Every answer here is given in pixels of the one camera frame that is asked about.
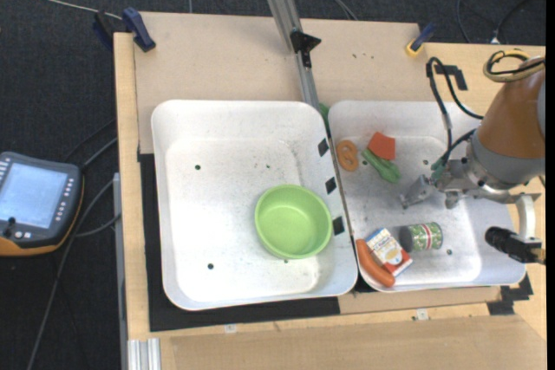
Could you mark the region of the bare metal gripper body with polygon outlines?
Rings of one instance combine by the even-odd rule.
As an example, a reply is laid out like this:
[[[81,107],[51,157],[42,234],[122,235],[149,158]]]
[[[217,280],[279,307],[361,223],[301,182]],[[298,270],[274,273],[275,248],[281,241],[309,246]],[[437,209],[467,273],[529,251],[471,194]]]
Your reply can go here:
[[[452,159],[439,164],[433,172],[434,187],[443,193],[457,191],[463,198],[488,199],[500,204],[516,204],[519,198],[536,201],[540,192],[512,193],[519,184],[504,182],[489,173],[476,159]]]

